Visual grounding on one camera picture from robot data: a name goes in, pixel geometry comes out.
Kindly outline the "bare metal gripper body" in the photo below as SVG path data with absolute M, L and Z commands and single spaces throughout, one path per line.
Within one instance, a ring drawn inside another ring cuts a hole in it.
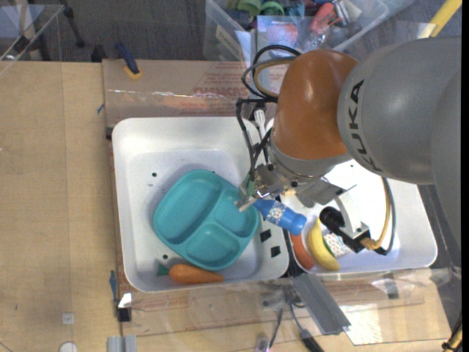
M 297 195 L 306 197 L 310 188 L 323 176 L 323 170 L 308 164 L 265 164 L 255 170 L 254 193 L 257 190 L 293 190 Z

